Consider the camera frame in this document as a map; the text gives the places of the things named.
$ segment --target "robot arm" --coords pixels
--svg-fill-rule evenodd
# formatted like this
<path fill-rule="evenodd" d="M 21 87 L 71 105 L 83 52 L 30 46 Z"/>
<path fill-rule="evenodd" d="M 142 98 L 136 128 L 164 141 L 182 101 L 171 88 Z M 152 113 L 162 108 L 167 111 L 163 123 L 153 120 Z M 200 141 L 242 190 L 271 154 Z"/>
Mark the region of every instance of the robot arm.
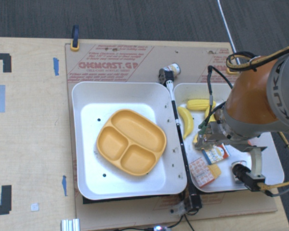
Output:
<path fill-rule="evenodd" d="M 228 57 L 227 66 L 241 73 L 223 107 L 214 112 L 216 122 L 207 123 L 194 144 L 198 150 L 224 143 L 250 152 L 252 169 L 237 166 L 233 173 L 251 191 L 259 191 L 258 183 L 265 180 L 261 174 L 265 147 L 250 146 L 248 140 L 264 132 L 289 133 L 289 47 L 273 55 L 253 58 L 249 53 L 251 60 L 243 68 L 231 65 L 235 54 Z"/>

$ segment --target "small package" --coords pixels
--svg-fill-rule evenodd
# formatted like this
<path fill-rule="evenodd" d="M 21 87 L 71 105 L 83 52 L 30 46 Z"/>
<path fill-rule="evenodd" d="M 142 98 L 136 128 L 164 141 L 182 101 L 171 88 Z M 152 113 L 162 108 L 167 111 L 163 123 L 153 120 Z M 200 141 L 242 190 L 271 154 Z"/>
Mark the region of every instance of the small package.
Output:
<path fill-rule="evenodd" d="M 224 160 L 230 156 L 230 153 L 224 144 L 214 145 L 212 148 L 207 150 L 202 149 L 202 153 L 209 165 Z"/>
<path fill-rule="evenodd" d="M 202 157 L 190 163 L 189 168 L 199 187 L 211 183 L 221 174 L 217 165 L 208 165 Z"/>

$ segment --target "white tray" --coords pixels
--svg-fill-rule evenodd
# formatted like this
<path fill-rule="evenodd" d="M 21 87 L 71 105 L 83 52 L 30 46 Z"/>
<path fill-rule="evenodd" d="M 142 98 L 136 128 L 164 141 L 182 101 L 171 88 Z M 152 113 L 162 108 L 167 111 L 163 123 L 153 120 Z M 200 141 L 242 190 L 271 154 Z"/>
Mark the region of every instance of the white tray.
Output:
<path fill-rule="evenodd" d="M 78 188 L 92 200 L 181 193 L 187 184 L 170 94 L 158 83 L 81 82 L 72 90 Z M 97 136 L 110 116 L 131 109 L 157 124 L 167 145 L 155 167 L 133 176 L 104 159 Z"/>
<path fill-rule="evenodd" d="M 209 99 L 209 91 L 207 84 L 178 84 L 174 88 L 174 96 L 176 105 L 186 107 L 186 102 L 189 99 Z M 212 94 L 213 99 L 216 101 L 216 105 L 219 105 L 226 101 L 230 93 L 230 87 L 227 84 L 212 84 Z M 186 137 L 184 140 L 184 146 L 186 151 L 186 156 L 188 163 L 192 163 L 199 157 L 203 156 L 201 151 L 196 151 L 193 148 L 192 142 L 194 136 L 198 133 L 198 125 L 204 120 L 204 112 L 202 111 L 191 111 L 194 119 L 194 131 Z M 184 133 L 184 124 L 181 118 L 180 126 L 181 132 Z M 271 133 L 263 133 L 259 138 L 251 140 L 253 145 L 267 146 L 267 148 L 262 152 L 263 157 L 263 170 L 262 174 L 266 176 L 266 184 L 277 184 L 284 181 L 284 171 L 281 166 Z M 230 156 L 227 159 L 217 162 L 217 165 L 221 169 L 221 175 L 214 180 L 212 183 L 200 188 L 196 180 L 192 176 L 194 185 L 201 191 L 206 193 L 215 192 L 226 192 L 226 191 L 236 191 L 244 190 L 244 184 L 235 183 L 233 173 L 231 171 L 231 164 L 235 161 L 244 160 L 247 162 L 247 167 L 251 167 L 251 158 L 249 153 L 242 153 L 232 146 L 226 146 L 230 152 Z"/>

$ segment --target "blue and yellow clamp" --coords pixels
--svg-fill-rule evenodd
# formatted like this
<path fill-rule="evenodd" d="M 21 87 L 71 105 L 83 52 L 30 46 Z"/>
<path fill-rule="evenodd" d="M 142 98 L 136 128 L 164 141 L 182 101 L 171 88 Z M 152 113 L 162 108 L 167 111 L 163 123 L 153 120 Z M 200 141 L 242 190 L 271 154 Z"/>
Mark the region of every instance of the blue and yellow clamp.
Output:
<path fill-rule="evenodd" d="M 79 50 L 78 37 L 79 37 L 79 25 L 74 25 L 72 31 L 71 51 Z"/>

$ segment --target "banana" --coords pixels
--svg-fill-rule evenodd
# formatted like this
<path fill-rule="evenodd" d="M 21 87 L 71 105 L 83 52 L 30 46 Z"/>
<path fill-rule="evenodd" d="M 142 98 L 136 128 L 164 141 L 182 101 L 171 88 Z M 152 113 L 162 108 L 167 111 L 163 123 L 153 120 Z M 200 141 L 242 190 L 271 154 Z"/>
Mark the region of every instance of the banana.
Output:
<path fill-rule="evenodd" d="M 194 120 L 189 110 L 182 106 L 178 107 L 178 113 L 184 121 L 183 139 L 185 140 L 185 138 L 194 130 Z"/>

